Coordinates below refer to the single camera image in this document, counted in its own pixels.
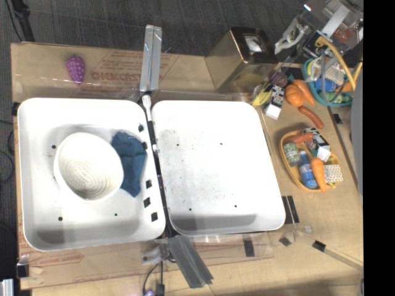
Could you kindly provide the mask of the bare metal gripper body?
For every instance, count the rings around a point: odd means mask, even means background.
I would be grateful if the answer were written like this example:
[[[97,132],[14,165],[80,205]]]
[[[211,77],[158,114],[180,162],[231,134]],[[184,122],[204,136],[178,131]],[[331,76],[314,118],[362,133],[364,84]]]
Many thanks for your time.
[[[302,21],[330,39],[342,51],[364,38],[364,0],[308,0]]]

